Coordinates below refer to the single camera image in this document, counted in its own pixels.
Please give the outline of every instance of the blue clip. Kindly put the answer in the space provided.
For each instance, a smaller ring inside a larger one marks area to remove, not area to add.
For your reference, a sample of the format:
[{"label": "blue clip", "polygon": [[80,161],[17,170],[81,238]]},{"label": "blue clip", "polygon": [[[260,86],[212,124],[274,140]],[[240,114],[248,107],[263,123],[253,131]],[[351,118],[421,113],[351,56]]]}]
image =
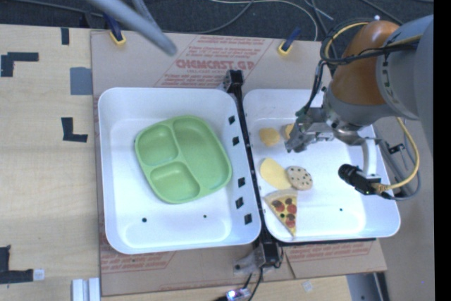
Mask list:
[{"label": "blue clip", "polygon": [[290,36],[284,42],[282,42],[280,44],[280,46],[278,48],[279,53],[282,55],[287,55],[291,50],[292,43],[299,37],[300,34],[301,34],[301,28],[296,27],[292,31]]},{"label": "blue clip", "polygon": [[122,45],[125,43],[126,39],[121,32],[121,27],[119,23],[113,17],[104,13],[104,19],[108,23],[110,28],[110,37],[117,44]]}]

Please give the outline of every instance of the wooden surface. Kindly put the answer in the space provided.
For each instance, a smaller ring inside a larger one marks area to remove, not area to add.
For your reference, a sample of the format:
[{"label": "wooden surface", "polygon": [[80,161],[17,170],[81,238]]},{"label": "wooden surface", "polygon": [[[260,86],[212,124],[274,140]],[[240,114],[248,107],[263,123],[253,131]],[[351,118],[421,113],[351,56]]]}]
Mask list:
[{"label": "wooden surface", "polygon": [[[89,30],[0,26],[0,54],[39,52],[0,78],[0,247],[11,270],[44,269],[45,279],[0,285],[0,300],[70,300],[73,279],[99,277],[92,96],[70,94],[70,68],[90,68]],[[87,142],[63,141],[72,117]],[[103,300],[214,300],[227,287]],[[349,301],[345,276],[262,283],[254,300]]]}]

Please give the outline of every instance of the pizza slice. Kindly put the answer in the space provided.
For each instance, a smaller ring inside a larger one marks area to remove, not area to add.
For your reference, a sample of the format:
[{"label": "pizza slice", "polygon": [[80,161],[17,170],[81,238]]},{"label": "pizza slice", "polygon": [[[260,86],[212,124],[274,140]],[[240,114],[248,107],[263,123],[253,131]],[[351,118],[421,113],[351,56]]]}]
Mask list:
[{"label": "pizza slice", "polygon": [[297,191],[279,190],[265,196],[265,202],[277,219],[293,235],[296,235]]}]

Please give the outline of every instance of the green plate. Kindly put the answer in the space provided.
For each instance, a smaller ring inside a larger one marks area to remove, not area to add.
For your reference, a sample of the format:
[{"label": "green plate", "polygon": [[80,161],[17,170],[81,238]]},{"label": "green plate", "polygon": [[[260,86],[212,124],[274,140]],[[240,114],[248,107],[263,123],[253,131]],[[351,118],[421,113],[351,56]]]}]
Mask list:
[{"label": "green plate", "polygon": [[151,125],[135,139],[144,175],[163,201],[180,204],[224,187],[232,166],[214,131],[195,116]]}]

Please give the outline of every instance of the cardboard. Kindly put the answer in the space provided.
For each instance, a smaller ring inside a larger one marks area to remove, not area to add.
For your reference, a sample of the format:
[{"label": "cardboard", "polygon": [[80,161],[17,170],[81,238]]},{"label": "cardboard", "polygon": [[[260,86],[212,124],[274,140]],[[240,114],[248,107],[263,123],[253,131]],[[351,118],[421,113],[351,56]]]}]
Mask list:
[{"label": "cardboard", "polygon": [[[178,53],[167,56],[145,38],[125,32],[127,42],[115,45],[108,32],[92,32],[92,79],[97,187],[100,225],[101,293],[103,296],[162,290],[242,285],[247,274],[234,271],[234,261],[247,256],[252,245],[214,249],[120,254],[104,234],[99,156],[97,102],[112,87],[223,87],[228,69],[245,77],[243,93],[253,89],[309,89],[319,60],[318,42],[293,43],[285,56],[278,53],[281,39],[168,35]],[[325,74],[323,81],[330,81]],[[284,247],[279,269],[269,269],[264,281],[283,281],[386,270],[377,240]]]}]

